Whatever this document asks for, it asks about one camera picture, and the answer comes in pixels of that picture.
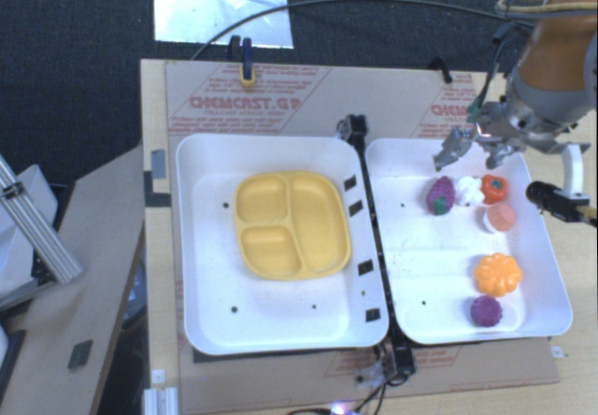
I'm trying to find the purple grapes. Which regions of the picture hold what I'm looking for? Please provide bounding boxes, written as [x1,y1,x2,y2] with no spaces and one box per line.
[425,175,457,217]

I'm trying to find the orange pumpkin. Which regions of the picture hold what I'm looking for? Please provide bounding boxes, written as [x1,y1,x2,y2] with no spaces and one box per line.
[473,251,523,298]

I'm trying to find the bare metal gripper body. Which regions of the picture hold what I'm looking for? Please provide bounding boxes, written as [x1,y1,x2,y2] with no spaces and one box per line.
[472,100,591,155]

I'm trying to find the yellow divided plate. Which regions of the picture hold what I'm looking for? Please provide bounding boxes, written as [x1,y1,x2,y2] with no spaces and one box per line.
[232,170,352,282]

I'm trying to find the white plastic tray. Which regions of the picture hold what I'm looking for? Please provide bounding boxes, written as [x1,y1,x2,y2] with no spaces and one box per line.
[364,136,575,346]
[175,132,391,356]

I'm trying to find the black cylinder on white bracket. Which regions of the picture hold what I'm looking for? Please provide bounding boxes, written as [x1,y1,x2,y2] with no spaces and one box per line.
[525,142,598,228]

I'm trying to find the pink and white cupcake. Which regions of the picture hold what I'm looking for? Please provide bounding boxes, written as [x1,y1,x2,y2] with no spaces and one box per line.
[481,202,517,234]

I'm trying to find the brown cardboard board red print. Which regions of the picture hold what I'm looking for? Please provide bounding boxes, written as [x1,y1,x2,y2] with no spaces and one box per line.
[164,61,561,415]

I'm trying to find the purple round berry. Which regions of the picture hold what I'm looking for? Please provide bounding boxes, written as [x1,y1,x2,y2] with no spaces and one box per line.
[469,294,504,328]

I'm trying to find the thin black rod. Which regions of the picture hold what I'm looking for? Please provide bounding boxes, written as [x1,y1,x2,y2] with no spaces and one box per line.
[350,132,406,353]

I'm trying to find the orange tomato with green stem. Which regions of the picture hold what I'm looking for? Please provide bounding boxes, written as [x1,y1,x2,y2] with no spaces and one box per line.
[480,174,509,205]

